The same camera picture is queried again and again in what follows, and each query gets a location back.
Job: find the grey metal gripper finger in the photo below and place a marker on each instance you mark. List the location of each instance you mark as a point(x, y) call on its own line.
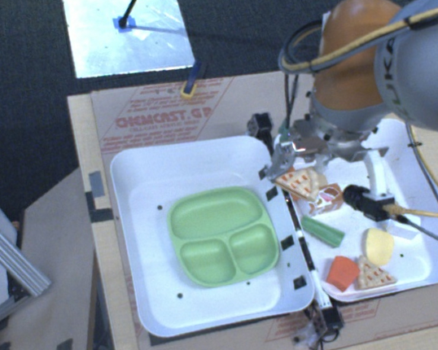
point(318, 164)
point(282, 160)

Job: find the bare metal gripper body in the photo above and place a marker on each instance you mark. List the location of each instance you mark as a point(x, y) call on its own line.
point(332, 146)

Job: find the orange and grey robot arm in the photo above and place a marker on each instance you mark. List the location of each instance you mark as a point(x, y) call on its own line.
point(353, 62)

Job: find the toy pizza slice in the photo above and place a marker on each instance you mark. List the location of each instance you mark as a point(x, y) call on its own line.
point(296, 184)
point(373, 275)

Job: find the green toy celery stick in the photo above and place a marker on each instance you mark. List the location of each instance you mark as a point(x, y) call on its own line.
point(322, 231)

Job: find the thin black and white rod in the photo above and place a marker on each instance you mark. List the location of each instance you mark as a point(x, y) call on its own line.
point(301, 239)

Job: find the green divided plate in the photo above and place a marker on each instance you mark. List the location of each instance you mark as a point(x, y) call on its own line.
point(220, 235)

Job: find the yellow round toy food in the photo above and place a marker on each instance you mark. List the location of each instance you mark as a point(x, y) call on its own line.
point(379, 247)

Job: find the orange toy block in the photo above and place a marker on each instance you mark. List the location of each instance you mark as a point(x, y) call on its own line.
point(342, 273)

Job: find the brown cardboard board red print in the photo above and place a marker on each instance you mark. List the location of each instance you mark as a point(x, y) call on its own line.
point(176, 111)

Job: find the white plastic tray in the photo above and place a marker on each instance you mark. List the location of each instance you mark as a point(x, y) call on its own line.
point(151, 238)
point(421, 253)

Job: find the black cylinder on white bracket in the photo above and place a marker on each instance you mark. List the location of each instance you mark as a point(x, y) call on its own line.
point(371, 201)

